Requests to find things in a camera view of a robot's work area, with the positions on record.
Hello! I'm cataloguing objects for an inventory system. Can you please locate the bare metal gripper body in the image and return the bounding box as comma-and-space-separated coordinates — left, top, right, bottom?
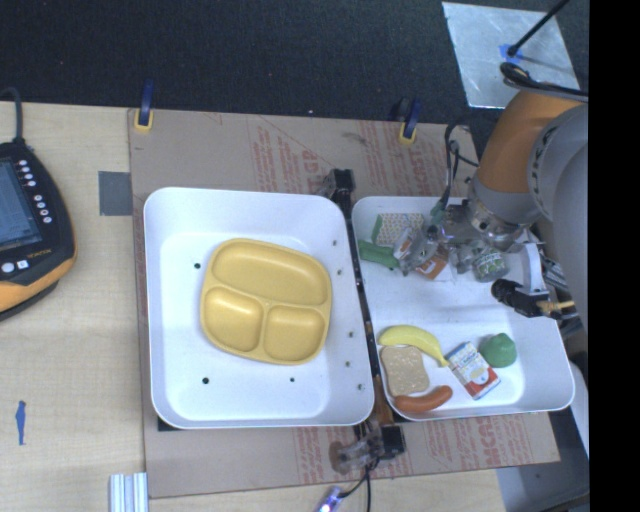
424, 199, 527, 255

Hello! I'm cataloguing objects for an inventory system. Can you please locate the orange and white packet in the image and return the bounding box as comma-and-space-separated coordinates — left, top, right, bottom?
413, 252, 450, 282

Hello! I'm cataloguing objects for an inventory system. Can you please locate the green long toy vegetable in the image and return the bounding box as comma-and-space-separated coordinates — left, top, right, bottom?
356, 239, 401, 271

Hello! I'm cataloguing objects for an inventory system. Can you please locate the small can of green peas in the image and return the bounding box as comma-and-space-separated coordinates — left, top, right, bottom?
470, 249, 511, 284

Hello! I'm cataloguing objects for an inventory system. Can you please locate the white plastic tray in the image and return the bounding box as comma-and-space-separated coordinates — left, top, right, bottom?
351, 195, 576, 423
143, 186, 376, 430

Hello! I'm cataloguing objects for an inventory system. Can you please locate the yellow banana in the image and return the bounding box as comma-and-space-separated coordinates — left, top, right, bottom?
377, 324, 450, 369

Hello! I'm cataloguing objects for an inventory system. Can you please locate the beige bread slice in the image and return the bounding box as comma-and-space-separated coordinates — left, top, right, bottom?
380, 344, 431, 398

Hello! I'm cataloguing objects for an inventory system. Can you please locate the green round toy vegetable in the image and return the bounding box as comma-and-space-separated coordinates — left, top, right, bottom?
478, 332, 519, 370

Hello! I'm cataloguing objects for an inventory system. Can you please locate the white and red carton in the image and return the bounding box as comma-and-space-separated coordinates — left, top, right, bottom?
444, 341, 502, 401

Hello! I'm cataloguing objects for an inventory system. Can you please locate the orange sausage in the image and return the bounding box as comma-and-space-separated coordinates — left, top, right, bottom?
394, 384, 455, 415

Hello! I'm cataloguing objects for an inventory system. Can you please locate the yellow divided plate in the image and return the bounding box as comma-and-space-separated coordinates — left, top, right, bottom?
199, 237, 334, 366

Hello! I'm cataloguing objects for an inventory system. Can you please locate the brown cardboard board red print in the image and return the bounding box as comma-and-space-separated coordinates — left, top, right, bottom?
127, 107, 562, 499

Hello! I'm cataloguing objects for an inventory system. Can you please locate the black cylinder on white bracket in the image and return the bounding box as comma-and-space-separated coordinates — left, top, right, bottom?
491, 242, 556, 320

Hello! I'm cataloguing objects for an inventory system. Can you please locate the black block with thin wires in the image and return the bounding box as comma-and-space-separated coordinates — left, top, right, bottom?
322, 168, 357, 202
329, 423, 406, 472

